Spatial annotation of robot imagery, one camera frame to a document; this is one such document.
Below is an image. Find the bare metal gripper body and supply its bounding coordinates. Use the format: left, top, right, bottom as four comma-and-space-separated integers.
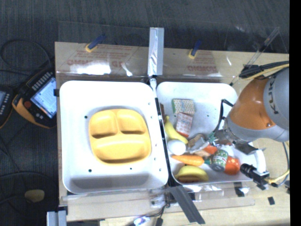
211, 128, 237, 148

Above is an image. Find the small orange toy food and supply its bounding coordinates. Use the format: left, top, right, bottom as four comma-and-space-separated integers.
203, 145, 218, 155

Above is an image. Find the orange cup with star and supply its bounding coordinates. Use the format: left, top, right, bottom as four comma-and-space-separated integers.
223, 156, 241, 176

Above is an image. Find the green and white can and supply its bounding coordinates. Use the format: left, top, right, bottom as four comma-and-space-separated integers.
209, 149, 230, 172

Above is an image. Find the brown toy bread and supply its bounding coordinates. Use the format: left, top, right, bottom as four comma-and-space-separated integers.
187, 133, 206, 148

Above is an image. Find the orange and white carton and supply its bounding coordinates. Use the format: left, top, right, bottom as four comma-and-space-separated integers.
175, 112, 194, 137

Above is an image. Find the orange carrot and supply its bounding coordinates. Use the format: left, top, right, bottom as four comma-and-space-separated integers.
171, 154, 212, 167

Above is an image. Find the white plastic tray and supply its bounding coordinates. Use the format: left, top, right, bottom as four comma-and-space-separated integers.
59, 80, 169, 195
155, 81, 260, 186

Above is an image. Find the yellow curved toy food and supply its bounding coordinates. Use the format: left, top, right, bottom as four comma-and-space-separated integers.
174, 164, 210, 184

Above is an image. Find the white egg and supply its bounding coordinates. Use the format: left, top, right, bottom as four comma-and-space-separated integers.
167, 138, 187, 156

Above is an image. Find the green patterned carton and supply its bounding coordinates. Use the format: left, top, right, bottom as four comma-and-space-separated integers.
172, 98, 196, 115

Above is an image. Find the yellow banana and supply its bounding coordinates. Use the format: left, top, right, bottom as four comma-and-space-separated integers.
163, 115, 189, 145

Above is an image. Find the yellow divided plate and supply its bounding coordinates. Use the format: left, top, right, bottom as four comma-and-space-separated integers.
87, 108, 152, 165

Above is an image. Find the brown cardboard board red print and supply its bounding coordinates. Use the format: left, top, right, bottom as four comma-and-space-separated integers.
54, 41, 290, 222

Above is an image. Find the yellow oval object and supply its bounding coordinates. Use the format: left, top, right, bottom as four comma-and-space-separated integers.
24, 189, 46, 203

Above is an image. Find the black cylinder on white bracket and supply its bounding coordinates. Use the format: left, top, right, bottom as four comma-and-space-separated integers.
239, 148, 270, 186

